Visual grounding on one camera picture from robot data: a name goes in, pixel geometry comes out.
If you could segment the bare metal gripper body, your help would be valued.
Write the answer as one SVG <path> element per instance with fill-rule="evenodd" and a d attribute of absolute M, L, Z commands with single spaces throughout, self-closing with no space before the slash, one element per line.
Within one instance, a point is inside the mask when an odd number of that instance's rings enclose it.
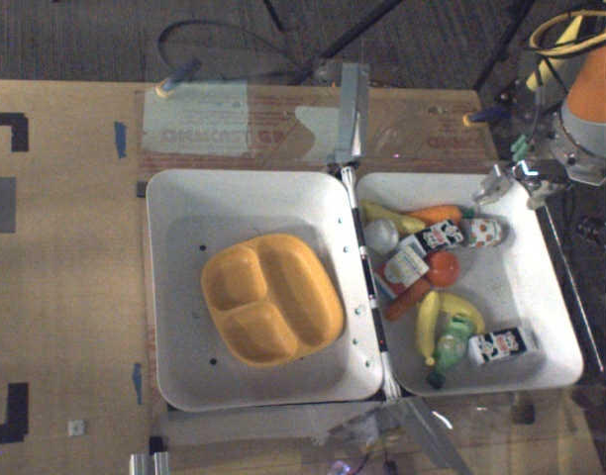
<path fill-rule="evenodd" d="M 511 154 L 515 177 L 531 184 L 606 185 L 606 159 L 558 131 L 534 138 L 520 134 L 511 145 Z"/>

